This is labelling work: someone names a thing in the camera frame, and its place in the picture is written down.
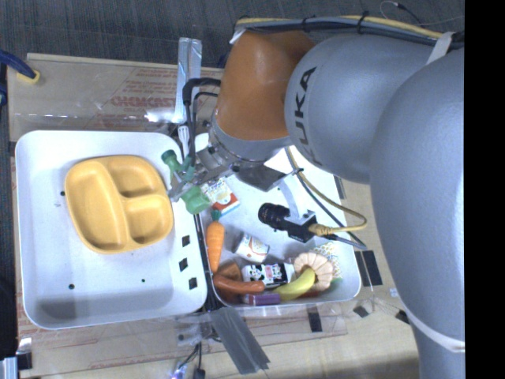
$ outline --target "banana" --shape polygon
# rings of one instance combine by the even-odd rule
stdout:
[[[307,268],[303,273],[294,281],[286,283],[274,289],[281,296],[281,300],[293,300],[302,296],[308,291],[316,281],[316,273],[312,268]]]

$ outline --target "toy sausage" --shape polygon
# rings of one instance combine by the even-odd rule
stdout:
[[[265,290],[265,284],[262,281],[238,282],[217,274],[214,275],[212,281],[218,289],[238,295],[257,294]]]

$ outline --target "yellow plate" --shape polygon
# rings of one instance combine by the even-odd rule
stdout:
[[[98,157],[76,164],[66,175],[65,196],[80,239],[99,253],[148,246],[174,226],[163,180],[138,156]]]

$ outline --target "black hole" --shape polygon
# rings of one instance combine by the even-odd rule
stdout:
[[[184,260],[182,261],[179,261],[179,269],[182,271],[184,271],[186,268],[188,268],[188,259],[185,258]]]
[[[189,280],[189,289],[194,289],[198,286],[198,283],[196,283],[196,278],[192,278]]]

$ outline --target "toy carrot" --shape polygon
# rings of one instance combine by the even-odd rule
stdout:
[[[208,262],[212,272],[216,272],[219,268],[221,260],[221,252],[224,244],[224,226],[219,222],[221,216],[220,211],[212,211],[212,221],[207,226],[207,254]]]

